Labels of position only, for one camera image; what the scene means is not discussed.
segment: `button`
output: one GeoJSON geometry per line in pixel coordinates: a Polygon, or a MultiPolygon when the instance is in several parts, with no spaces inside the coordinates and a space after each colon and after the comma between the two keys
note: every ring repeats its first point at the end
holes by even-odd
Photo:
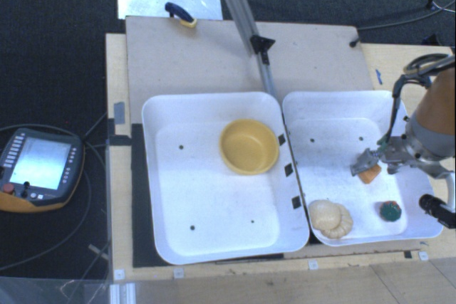
{"type": "Polygon", "coordinates": [[[7,182],[1,187],[3,193],[12,195],[14,193],[14,185],[11,182],[7,182]]]}

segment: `bowl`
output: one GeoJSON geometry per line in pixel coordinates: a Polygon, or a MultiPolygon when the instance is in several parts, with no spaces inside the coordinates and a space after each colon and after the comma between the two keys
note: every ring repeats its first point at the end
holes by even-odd
{"type": "Polygon", "coordinates": [[[229,123],[220,135],[219,149],[225,164],[243,175],[262,174],[271,169],[279,157],[274,132],[253,119],[229,123]]]}

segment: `black floor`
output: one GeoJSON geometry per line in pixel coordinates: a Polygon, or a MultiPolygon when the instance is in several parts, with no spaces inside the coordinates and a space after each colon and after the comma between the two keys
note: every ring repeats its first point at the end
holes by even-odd
{"type": "MultiPolygon", "coordinates": [[[[452,0],[436,0],[439,5],[452,0]]],[[[428,0],[249,0],[258,21],[345,24],[366,27],[431,14],[428,0]]],[[[108,32],[124,32],[117,0],[0,0],[0,128],[39,123],[84,135],[106,111],[105,44],[108,32]]],[[[224,9],[224,17],[229,14],[224,9]]],[[[446,11],[402,26],[360,31],[369,43],[421,44],[437,35],[455,45],[455,16],[446,11]]],[[[103,121],[88,141],[103,144],[103,121]]],[[[0,146],[9,138],[0,134],[0,146]]],[[[21,215],[0,212],[0,275],[31,278],[80,278],[107,242],[105,173],[87,152],[90,211],[81,228],[57,249],[27,263],[64,240],[84,215],[88,184],[81,181],[70,203],[54,212],[21,215]]],[[[103,278],[99,260],[87,278],[103,278]]]]}

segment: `green object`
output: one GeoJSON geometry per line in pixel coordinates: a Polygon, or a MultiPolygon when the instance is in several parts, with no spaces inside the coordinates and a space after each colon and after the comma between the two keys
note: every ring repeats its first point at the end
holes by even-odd
{"type": "Polygon", "coordinates": [[[395,201],[385,201],[380,206],[380,215],[386,221],[397,221],[402,214],[402,209],[395,201]]]}

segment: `wooden table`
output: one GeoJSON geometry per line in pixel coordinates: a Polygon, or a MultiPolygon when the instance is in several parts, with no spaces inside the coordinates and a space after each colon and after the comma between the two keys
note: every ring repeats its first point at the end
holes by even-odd
{"type": "MultiPolygon", "coordinates": [[[[429,46],[362,44],[361,48],[376,90],[392,90],[412,59],[451,52],[429,46]]],[[[114,117],[114,104],[125,103],[125,123],[116,125],[115,133],[131,136],[124,34],[106,36],[106,60],[108,116],[114,117]]],[[[424,92],[417,86],[404,89],[409,111],[424,92]]],[[[176,266],[133,268],[130,147],[109,146],[108,159],[113,278],[115,283],[141,282],[136,285],[139,303],[449,303],[456,295],[456,237],[448,229],[434,239],[307,246],[282,260],[201,263],[178,271],[176,266]],[[404,251],[411,252],[411,258],[404,251]],[[427,254],[429,261],[422,261],[419,252],[425,252],[421,255],[427,254]],[[175,280],[181,274],[185,279],[175,280]]],[[[453,159],[444,165],[455,169],[453,159]]],[[[431,183],[435,195],[446,200],[446,183],[431,183]]]]}

